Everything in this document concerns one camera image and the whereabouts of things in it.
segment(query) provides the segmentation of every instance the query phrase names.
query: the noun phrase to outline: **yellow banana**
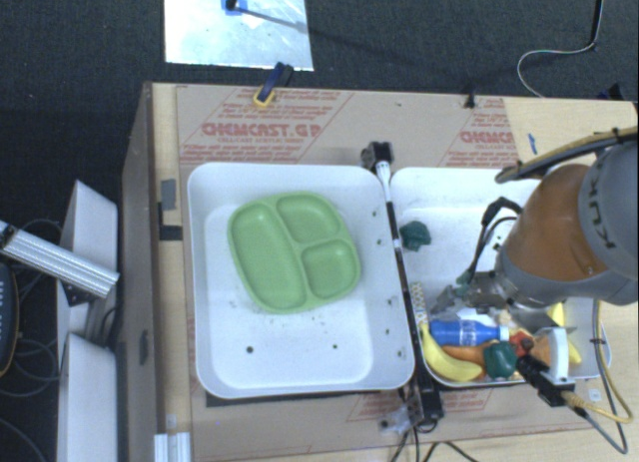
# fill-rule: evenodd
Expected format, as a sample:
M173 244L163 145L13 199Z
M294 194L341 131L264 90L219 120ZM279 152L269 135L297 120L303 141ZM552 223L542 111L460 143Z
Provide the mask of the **yellow banana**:
M547 314L560 327L566 325L566 315L564 313L563 304L561 302L552 304L548 308ZM570 364L581 364L581 354L570 340L568 340L568 361L570 362Z
M444 352L430 335L427 324L421 324L419 330L424 359L437 375L454 382L468 382L481 375L483 369L478 364L455 359Z

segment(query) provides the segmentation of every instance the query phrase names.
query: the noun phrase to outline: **dark floor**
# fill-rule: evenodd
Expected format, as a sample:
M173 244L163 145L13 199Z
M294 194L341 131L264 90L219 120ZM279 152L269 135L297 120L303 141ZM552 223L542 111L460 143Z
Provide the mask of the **dark floor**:
M472 86L528 96L515 72L519 56L586 45L594 1L306 0L316 70L295 74L291 86L444 93ZM619 83L637 100L638 13L639 0L606 0L596 52L532 58L526 78L551 97L595 98ZM76 179L117 201L143 81L255 85L265 77L167 64L163 38L163 0L0 0L1 220L62 221ZM25 337L55 336L53 297L44 280L25 300ZM30 364L46 373L46 363ZM33 387L15 374L0 380L0 389ZM55 387L0 396L0 418L49 461ZM0 461L30 460L37 459L25 443L0 425Z

